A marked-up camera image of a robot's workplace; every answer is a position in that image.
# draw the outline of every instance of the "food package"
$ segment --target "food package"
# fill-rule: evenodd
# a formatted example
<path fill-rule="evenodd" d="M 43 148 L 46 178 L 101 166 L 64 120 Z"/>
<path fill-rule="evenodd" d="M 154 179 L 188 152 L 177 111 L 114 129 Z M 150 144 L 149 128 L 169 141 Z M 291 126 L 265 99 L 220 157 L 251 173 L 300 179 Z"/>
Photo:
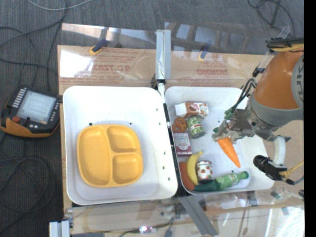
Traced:
<path fill-rule="evenodd" d="M 188 119 L 193 116 L 199 116 L 205 118 L 208 115 L 207 103 L 203 102 L 184 102 L 175 105 L 176 115 L 184 119 Z"/>
<path fill-rule="evenodd" d="M 189 156 L 192 154 L 188 133 L 174 133 L 174 144 L 178 156 Z"/>

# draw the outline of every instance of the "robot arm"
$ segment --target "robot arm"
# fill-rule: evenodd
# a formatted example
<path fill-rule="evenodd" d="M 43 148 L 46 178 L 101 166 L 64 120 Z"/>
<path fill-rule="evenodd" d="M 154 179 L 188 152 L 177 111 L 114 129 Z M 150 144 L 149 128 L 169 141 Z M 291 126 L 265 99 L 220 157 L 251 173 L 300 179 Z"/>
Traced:
<path fill-rule="evenodd" d="M 304 120 L 304 48 L 279 50 L 258 83 L 254 76 L 247 81 L 237 103 L 225 112 L 224 121 L 212 135 L 214 141 L 229 137 L 235 143 L 245 136 L 257 135 L 274 142 L 273 160 L 256 156 L 253 161 L 273 180 L 284 180 L 285 143 L 290 139 L 273 132 L 293 120 Z M 246 108 L 237 109 L 247 96 Z"/>

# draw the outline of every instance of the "white cable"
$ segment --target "white cable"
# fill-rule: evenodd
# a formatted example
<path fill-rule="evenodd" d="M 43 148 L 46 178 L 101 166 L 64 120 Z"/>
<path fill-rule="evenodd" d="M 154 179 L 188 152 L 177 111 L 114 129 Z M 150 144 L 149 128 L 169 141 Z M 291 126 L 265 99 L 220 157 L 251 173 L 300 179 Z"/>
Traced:
<path fill-rule="evenodd" d="M 91 1 L 94 1 L 94 0 L 87 0 L 87 1 L 84 1 L 84 2 L 81 2 L 81 3 L 78 3 L 78 4 L 76 4 L 76 5 L 70 6 L 70 7 L 68 7 L 68 8 L 60 8 L 60 9 L 50 9 L 50 8 L 42 7 L 42 6 L 40 6 L 40 5 L 38 5 L 38 4 L 34 3 L 34 2 L 32 2 L 32 1 L 30 1 L 30 0 L 27 0 L 27 1 L 30 2 L 30 3 L 33 4 L 33 5 L 35 5 L 35 6 L 39 7 L 39 8 L 41 8 L 41 9 L 51 10 L 51 11 L 58 11 L 58 10 L 71 9 L 71 8 L 77 7 L 77 6 L 79 6 L 79 5 L 82 5 L 82 4 L 84 4 L 84 3 L 91 2 Z"/>

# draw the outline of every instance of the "gray carpet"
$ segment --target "gray carpet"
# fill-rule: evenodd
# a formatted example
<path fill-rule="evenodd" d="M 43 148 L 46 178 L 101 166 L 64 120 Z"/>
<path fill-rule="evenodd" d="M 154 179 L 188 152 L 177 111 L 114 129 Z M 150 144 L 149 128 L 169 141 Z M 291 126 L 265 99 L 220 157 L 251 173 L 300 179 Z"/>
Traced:
<path fill-rule="evenodd" d="M 64 0 L 32 1 L 48 8 L 65 6 Z M 82 1 L 85 0 L 68 0 L 68 3 L 71 6 Z M 252 5 L 260 1 L 250 0 Z M 266 51 L 264 40 L 275 38 L 284 26 L 291 28 L 292 36 L 304 36 L 304 0 L 281 0 L 282 7 L 274 27 L 270 27 L 276 1 L 269 0 L 257 10 L 247 0 L 95 0 L 69 9 L 63 22 L 148 31 L 164 29 L 165 22 L 201 27 L 242 24 L 260 29 L 261 38 L 253 41 L 263 41 L 261 49 L 254 50 L 249 45 L 249 50 L 244 52 L 262 54 Z M 26 0 L 0 0 L 0 107 L 5 106 L 20 83 L 32 83 L 38 89 L 58 91 L 54 72 L 37 66 L 25 65 L 22 68 L 20 64 L 23 61 L 47 64 L 57 71 L 56 45 L 62 41 L 58 25 L 29 34 L 36 52 L 26 37 L 2 43 L 18 36 L 18 31 L 40 29 L 56 22 L 62 15 L 63 11 L 40 9 Z M 1 131 L 0 140 L 0 236 L 48 236 L 49 222 L 60 221 L 63 217 L 60 131 L 39 140 L 15 138 Z M 49 172 L 38 162 L 26 161 L 21 166 L 35 180 L 31 181 L 20 168 L 9 182 L 4 183 L 16 162 L 3 160 L 22 157 L 42 160 Z"/>

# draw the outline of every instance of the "yellow plate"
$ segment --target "yellow plate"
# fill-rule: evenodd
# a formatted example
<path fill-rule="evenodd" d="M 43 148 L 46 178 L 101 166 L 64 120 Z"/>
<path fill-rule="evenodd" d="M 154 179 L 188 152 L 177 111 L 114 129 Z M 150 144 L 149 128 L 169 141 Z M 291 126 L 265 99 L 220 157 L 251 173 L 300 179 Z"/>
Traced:
<path fill-rule="evenodd" d="M 78 136 L 77 157 L 82 179 L 94 187 L 132 184 L 143 173 L 138 136 L 125 125 L 86 127 Z"/>

